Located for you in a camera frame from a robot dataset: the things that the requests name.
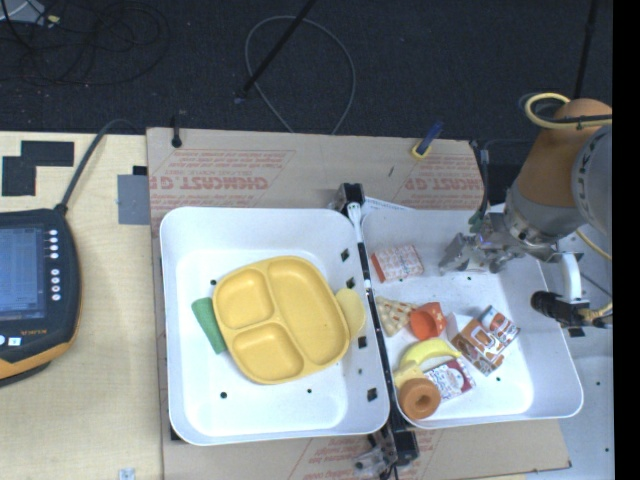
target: toy banana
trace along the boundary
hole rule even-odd
[[[415,361],[421,365],[427,359],[438,356],[460,357],[462,353],[454,349],[442,338],[429,338],[428,340],[419,341],[411,345],[400,359],[400,368],[405,366],[409,361]]]

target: brown donut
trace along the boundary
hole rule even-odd
[[[440,405],[438,387],[426,377],[409,379],[400,387],[398,403],[404,413],[412,420],[421,420],[431,416]]]

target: cardboard sheet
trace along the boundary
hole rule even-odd
[[[469,145],[436,140],[422,161],[409,153],[419,139],[324,136],[223,130],[147,130],[157,347],[165,478],[353,479],[353,459],[366,436],[291,439],[198,447],[172,440],[167,413],[164,300],[158,228],[180,206],[324,208],[340,184],[419,209],[468,209],[482,198]],[[480,478],[570,466],[556,420],[416,431],[420,457],[402,480]]]

